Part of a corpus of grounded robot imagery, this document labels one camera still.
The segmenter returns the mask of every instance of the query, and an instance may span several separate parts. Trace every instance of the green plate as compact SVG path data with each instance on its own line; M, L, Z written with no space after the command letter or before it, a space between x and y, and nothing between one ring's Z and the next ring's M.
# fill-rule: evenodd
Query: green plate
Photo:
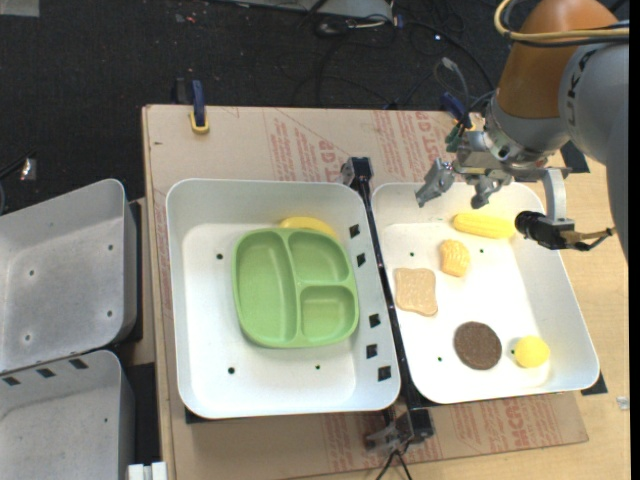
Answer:
M251 231L236 243L232 279L240 326L265 347L329 345L358 325L351 262L342 245L325 233Z

